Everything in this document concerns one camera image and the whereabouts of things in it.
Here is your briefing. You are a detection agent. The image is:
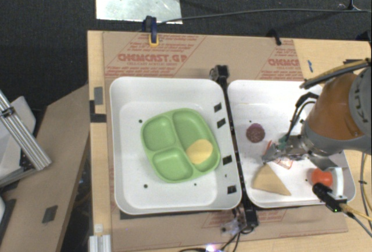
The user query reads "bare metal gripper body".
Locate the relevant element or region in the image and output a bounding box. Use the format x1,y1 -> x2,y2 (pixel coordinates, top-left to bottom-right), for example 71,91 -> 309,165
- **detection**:
277,134 -> 314,161

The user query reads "clear red plastic packet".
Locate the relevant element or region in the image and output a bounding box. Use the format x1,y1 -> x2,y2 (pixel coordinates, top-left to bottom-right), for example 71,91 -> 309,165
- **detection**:
273,157 -> 295,171

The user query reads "dark red round slice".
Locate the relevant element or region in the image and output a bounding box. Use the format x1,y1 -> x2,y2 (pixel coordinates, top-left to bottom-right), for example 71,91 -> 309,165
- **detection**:
245,123 -> 266,144

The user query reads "tan pizza slice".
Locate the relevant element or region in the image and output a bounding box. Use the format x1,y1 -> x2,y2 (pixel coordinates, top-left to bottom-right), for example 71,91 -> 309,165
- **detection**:
251,164 -> 292,197

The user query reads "red orange ball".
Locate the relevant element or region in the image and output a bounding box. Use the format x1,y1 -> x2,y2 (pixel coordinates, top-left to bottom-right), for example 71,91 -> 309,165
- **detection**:
311,168 -> 333,187

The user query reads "thin black rod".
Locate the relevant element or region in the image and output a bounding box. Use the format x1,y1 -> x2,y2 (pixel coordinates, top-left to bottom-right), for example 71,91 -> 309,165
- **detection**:
218,76 -> 257,218

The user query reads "white plastic tray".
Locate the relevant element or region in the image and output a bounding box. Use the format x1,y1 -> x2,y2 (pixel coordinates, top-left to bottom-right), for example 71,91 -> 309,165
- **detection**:
109,76 -> 243,215
227,79 -> 357,209

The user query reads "yellow round biscuit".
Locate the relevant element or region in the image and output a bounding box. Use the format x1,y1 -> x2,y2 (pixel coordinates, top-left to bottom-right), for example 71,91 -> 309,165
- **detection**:
185,139 -> 214,165

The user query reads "green divided plate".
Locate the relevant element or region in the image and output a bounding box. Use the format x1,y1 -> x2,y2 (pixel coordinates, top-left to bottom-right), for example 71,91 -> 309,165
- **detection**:
140,108 -> 221,184

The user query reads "brown cardboard board red print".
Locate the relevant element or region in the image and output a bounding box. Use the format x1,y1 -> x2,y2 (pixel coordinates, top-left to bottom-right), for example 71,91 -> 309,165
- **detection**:
102,31 -> 349,242

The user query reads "black cylinder on white bracket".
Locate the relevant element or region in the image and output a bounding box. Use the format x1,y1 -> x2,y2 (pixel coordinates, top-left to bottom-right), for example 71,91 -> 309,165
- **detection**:
310,155 -> 348,214

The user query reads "black block with thin wires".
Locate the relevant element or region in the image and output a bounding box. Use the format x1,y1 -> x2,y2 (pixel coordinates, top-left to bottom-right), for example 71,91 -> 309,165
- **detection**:
209,64 -> 231,81
243,206 -> 259,229

